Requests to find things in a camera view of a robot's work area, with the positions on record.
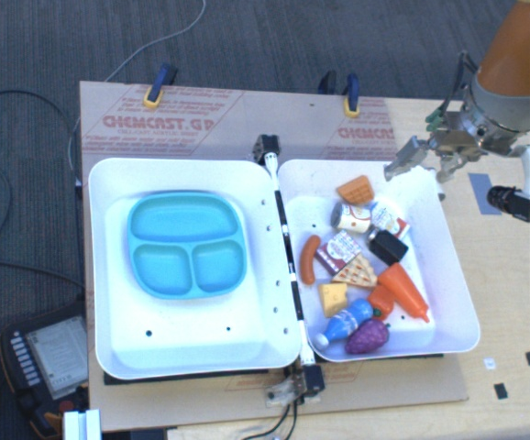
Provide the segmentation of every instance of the blue plate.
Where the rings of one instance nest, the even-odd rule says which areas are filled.
[[[164,299],[233,291],[247,272],[247,249],[237,212],[209,192],[161,192],[128,214],[130,262],[138,284]]]

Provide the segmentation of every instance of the carrot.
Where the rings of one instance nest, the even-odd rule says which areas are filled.
[[[428,304],[416,289],[412,279],[399,262],[391,264],[378,277],[377,282],[385,285],[404,310],[413,318],[422,318],[427,323]]]
[[[384,320],[393,311],[395,296],[385,285],[376,285],[367,301],[373,307],[373,317]]]
[[[302,282],[312,285],[315,282],[314,254],[322,240],[318,235],[311,235],[305,242],[300,254],[300,277]]]

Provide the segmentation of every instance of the wooden table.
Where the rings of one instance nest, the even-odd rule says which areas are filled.
[[[313,102],[320,101],[317,96],[312,95]],[[385,99],[384,102],[398,148],[411,135],[426,138],[424,118],[439,105],[438,101]],[[520,143],[528,142],[529,136],[520,140]],[[84,155],[84,177],[98,160],[107,156]],[[425,165],[437,167],[434,155],[430,154]],[[530,224],[507,214],[481,214],[469,173],[487,173],[493,185],[519,188],[524,183],[520,160],[487,156],[466,165],[457,171],[452,181],[442,185],[446,194],[442,206],[481,328],[476,348],[455,356],[467,399],[344,412],[301,413],[293,431],[293,440],[530,438]],[[84,209],[87,209],[87,194],[85,200]],[[87,211],[85,215],[87,228]],[[86,229],[86,250],[88,246],[91,244],[88,243]],[[86,259],[90,331],[94,323],[91,266],[92,263]],[[99,368],[95,362],[92,338],[90,341],[92,375]],[[397,392],[399,388],[390,386],[387,389]],[[112,396],[112,389],[103,387],[99,380],[91,379],[93,408],[100,409],[103,426],[109,411],[116,408],[105,405],[105,400],[109,401]],[[242,404],[242,396],[239,396],[238,401]],[[127,405],[127,397],[120,402],[126,406],[124,410],[117,411],[131,417],[131,420],[125,420],[125,425],[132,428],[155,426],[140,421],[146,413],[137,403]],[[196,406],[188,408],[201,410],[203,405],[199,401]],[[267,430],[275,424],[277,416],[277,413],[267,418],[257,415],[259,419],[240,416],[245,420],[209,423],[202,420],[200,423],[185,424],[167,422],[164,426],[177,425],[177,428],[168,430],[170,440],[240,439]],[[290,425],[291,418],[278,431],[280,438],[286,436]]]

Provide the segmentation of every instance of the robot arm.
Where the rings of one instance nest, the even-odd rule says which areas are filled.
[[[450,111],[448,105],[459,90],[464,92],[461,109]],[[439,182],[451,180],[456,170],[483,155],[522,158],[524,189],[496,187],[488,199],[493,206],[530,222],[530,146],[513,147],[530,132],[530,0],[516,0],[480,66],[466,51],[460,53],[449,97],[425,121],[428,140],[410,138],[384,167],[387,181],[421,164],[430,150],[440,158]],[[523,201],[520,212],[513,212],[509,203]]]

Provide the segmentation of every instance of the table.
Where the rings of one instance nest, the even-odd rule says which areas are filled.
[[[306,106],[314,110],[321,109],[307,115],[308,122],[319,123],[320,128],[324,128],[324,125],[332,126],[333,123],[336,126],[337,123],[343,122],[336,120],[342,116],[342,113],[341,101],[334,99],[334,96],[230,90],[209,90],[209,92],[212,95],[227,94],[228,97],[222,98],[224,100],[220,103],[222,106],[214,107],[212,104],[214,109],[211,112],[208,109],[202,113],[196,106],[196,114],[204,116],[204,121],[210,121],[214,111],[221,109],[223,113],[226,112],[227,116],[233,118],[231,122],[240,123],[247,130],[252,128],[257,119],[265,129],[260,133],[270,133],[267,129],[272,131],[279,127],[277,125],[279,119],[269,109],[272,104],[276,106],[278,113],[283,113],[284,109],[288,109],[287,112],[290,113],[291,109],[292,113],[287,115],[291,119],[285,119],[290,123],[304,121],[300,119],[300,115],[301,110],[305,110]],[[109,139],[96,139],[95,129],[90,128],[96,123],[100,125],[101,119],[107,113],[104,106],[106,108],[110,105],[116,106],[116,100],[127,99],[126,93],[129,93],[129,96],[133,94],[132,87],[118,83],[83,82],[82,84],[84,178],[97,161],[126,153],[124,150],[113,152],[112,149],[116,151],[116,144],[108,148]],[[237,99],[242,100],[242,108],[238,106],[237,100],[230,105],[227,104],[227,100],[235,98],[237,94],[240,96]],[[398,148],[411,135],[426,137],[424,118],[439,105],[438,101],[413,99],[362,99],[361,102],[363,107],[365,102],[369,102],[370,109],[375,110],[374,118],[376,121],[379,119],[378,122],[373,121],[375,124],[379,124],[381,128],[392,129],[392,141]],[[389,125],[386,125],[385,114],[389,117],[387,121]],[[90,138],[92,142],[102,142],[100,143],[102,147],[88,149],[86,138],[88,135],[92,136]],[[214,158],[238,158],[243,151],[250,152],[252,147],[250,142],[255,139],[256,136],[251,131],[247,138],[240,139],[241,142],[248,141],[248,146],[233,148],[229,141],[219,142],[214,138],[202,137],[197,138],[195,143],[192,141],[192,144],[188,144],[188,150],[184,153],[190,155],[200,152],[208,158],[210,155],[214,155]],[[305,138],[303,143],[307,147],[312,147],[309,141]],[[526,137],[520,142],[530,142],[530,138]],[[331,144],[332,142],[326,142],[326,149],[316,154],[336,155],[339,147]],[[293,139],[290,139],[286,151],[302,156],[313,153],[311,148],[297,151],[296,145]],[[137,147],[135,144],[126,146],[127,155],[153,157],[164,154],[159,150],[155,153],[128,153]],[[379,142],[363,154],[381,157],[392,155],[393,151],[389,142]],[[437,166],[437,159],[429,157],[425,165]],[[481,337],[477,347],[468,353],[446,356],[446,361],[389,360],[377,362],[374,368],[365,366],[361,371],[362,375],[365,375],[365,370],[368,369],[371,373],[377,371],[378,376],[382,377],[385,376],[385,371],[391,372],[392,380],[398,384],[394,386],[390,383],[386,385],[385,391],[380,393],[381,387],[375,386],[372,379],[365,379],[365,376],[362,380],[359,379],[361,375],[359,373],[357,379],[362,383],[361,386],[369,388],[368,394],[371,398],[379,394],[380,401],[363,402],[366,409],[353,409],[349,407],[347,401],[345,406],[341,406],[337,401],[336,406],[328,406],[330,412],[326,412],[324,401],[321,403],[322,407],[321,404],[306,405],[300,411],[292,439],[326,440],[357,437],[381,440],[421,437],[465,439],[508,436],[530,438],[530,224],[507,214],[482,215],[471,188],[470,173],[487,173],[494,185],[521,187],[524,178],[519,160],[487,156],[476,163],[466,165],[457,171],[454,180],[442,185],[446,194],[446,199],[442,203],[443,209],[480,319]],[[89,339],[90,393],[91,407],[101,412],[103,429],[112,431],[158,425],[177,426],[168,431],[170,440],[191,440],[242,438],[273,426],[279,412],[257,409],[252,415],[254,418],[251,417],[251,410],[247,405],[254,402],[254,396],[251,395],[254,391],[240,390],[237,394],[228,393],[227,396],[223,396],[220,401],[224,406],[223,409],[226,408],[225,416],[219,416],[221,412],[215,412],[214,416],[201,415],[200,411],[205,409],[203,402],[194,401],[196,400],[194,396],[184,398],[192,405],[179,406],[181,416],[166,415],[165,422],[160,423],[157,413],[152,412],[153,404],[161,401],[158,398],[159,388],[151,388],[149,383],[145,383],[148,386],[143,388],[109,387],[101,383],[99,377],[101,369],[96,363],[92,338],[94,291],[91,282],[92,262],[88,258],[91,242],[88,234],[90,222],[87,198],[86,183],[84,229],[88,326],[91,336]],[[385,363],[384,368],[377,368],[377,364],[383,363]],[[415,381],[411,380],[411,385],[406,386],[398,378],[400,371],[414,373]],[[191,390],[201,389],[200,384],[195,381],[185,386],[190,386]],[[329,390],[328,397],[334,400],[333,396],[337,400],[344,398],[344,396],[341,398],[340,393],[333,395]],[[197,421],[194,420],[194,412],[198,415]],[[279,431],[280,437],[287,433],[290,424],[291,420],[288,419]]]

